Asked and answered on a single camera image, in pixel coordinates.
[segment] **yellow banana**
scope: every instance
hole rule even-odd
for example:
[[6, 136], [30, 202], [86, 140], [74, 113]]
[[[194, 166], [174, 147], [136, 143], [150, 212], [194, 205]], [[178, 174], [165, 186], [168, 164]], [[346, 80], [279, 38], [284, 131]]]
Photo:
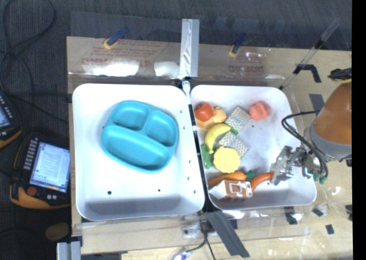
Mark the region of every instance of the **yellow banana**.
[[218, 136], [225, 134], [231, 129], [227, 124], [220, 123], [213, 125], [206, 133], [205, 144], [209, 148], [209, 153], [213, 153], [213, 146]]

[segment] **blue clip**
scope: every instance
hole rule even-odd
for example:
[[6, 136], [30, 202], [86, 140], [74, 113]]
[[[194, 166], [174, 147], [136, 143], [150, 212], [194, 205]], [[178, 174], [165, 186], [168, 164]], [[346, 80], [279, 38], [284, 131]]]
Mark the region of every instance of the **blue clip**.
[[112, 35], [109, 39], [104, 41], [104, 47], [108, 50], [112, 49], [118, 44], [118, 40], [121, 39], [125, 34], [127, 34], [130, 30], [128, 27], [124, 27], [117, 31], [114, 35]]
[[235, 41], [235, 44], [231, 46], [229, 55], [231, 57], [236, 57], [236, 55], [239, 53], [239, 48], [241, 44], [243, 43], [245, 38], [245, 33], [241, 33], [238, 39]]

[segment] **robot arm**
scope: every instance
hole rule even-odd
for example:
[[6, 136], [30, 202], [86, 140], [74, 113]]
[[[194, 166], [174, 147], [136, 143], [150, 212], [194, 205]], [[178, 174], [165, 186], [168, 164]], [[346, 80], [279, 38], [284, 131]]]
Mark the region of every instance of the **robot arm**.
[[287, 131], [301, 141], [294, 151], [285, 146], [270, 171], [271, 180], [277, 185], [280, 181], [292, 178], [292, 166], [303, 169], [303, 176], [313, 177], [324, 183], [328, 176], [327, 162], [346, 159], [352, 160], [352, 69], [336, 69], [329, 75], [339, 83], [326, 101], [318, 116], [305, 129], [304, 136], [287, 123], [287, 119], [306, 112], [285, 117], [282, 124]]

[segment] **device screen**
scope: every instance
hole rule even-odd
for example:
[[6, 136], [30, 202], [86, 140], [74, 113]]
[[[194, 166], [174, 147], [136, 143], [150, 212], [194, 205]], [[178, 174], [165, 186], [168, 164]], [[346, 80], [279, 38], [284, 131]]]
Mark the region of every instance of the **device screen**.
[[70, 151], [40, 142], [30, 183], [67, 192], [70, 173]]
[[6, 114], [0, 107], [0, 127], [8, 126], [10, 124], [9, 120], [7, 119]]

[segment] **toy tomato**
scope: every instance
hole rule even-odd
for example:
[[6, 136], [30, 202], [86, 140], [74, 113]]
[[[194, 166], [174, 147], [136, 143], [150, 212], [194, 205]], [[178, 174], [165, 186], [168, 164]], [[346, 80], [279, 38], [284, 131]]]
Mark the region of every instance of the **toy tomato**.
[[213, 117], [213, 109], [207, 102], [199, 103], [194, 110], [194, 115], [198, 120], [206, 122]]

